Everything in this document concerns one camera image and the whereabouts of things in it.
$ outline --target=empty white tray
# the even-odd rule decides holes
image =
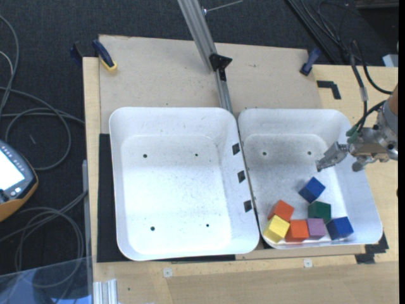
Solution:
[[[132,260],[252,251],[259,240],[235,118],[132,108],[109,120],[116,234]]]
[[[312,177],[326,189],[317,199],[330,203],[332,218],[348,216],[354,233],[331,241],[274,243],[280,249],[335,244],[372,244],[382,236],[382,225],[364,171],[353,172],[355,158],[348,155],[340,164],[317,172],[315,161],[335,141],[346,143],[351,128],[348,119],[335,110],[248,109],[238,119],[240,139],[256,203],[260,231],[278,200],[295,208],[292,219],[308,217],[308,203],[298,191]]]

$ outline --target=red block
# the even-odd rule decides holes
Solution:
[[[303,242],[307,238],[309,238],[309,232],[306,220],[291,220],[285,242]]]
[[[283,220],[290,222],[294,207],[288,205],[286,202],[279,200],[271,209],[267,219],[271,219],[274,215],[281,217]]]

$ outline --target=block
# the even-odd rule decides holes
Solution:
[[[327,229],[332,240],[346,238],[354,232],[349,218],[346,216],[329,221]]]
[[[287,204],[282,200],[279,200],[271,209],[269,215],[267,216],[267,219],[269,220],[273,217],[273,215],[277,215],[278,217],[281,217],[283,220],[289,222],[293,212],[294,207],[292,207],[291,205]]]
[[[309,232],[306,220],[291,220],[285,242],[303,242],[307,238],[309,238]]]
[[[308,217],[311,219],[323,219],[326,224],[331,219],[332,210],[330,204],[322,201],[314,201],[308,206]]]
[[[267,222],[263,235],[274,243],[280,242],[285,237],[289,230],[290,224],[277,215]]]
[[[322,218],[307,218],[309,240],[319,240],[327,233],[325,223]]]
[[[321,184],[317,178],[312,177],[306,185],[298,192],[308,203],[316,200],[325,190],[325,186]]]

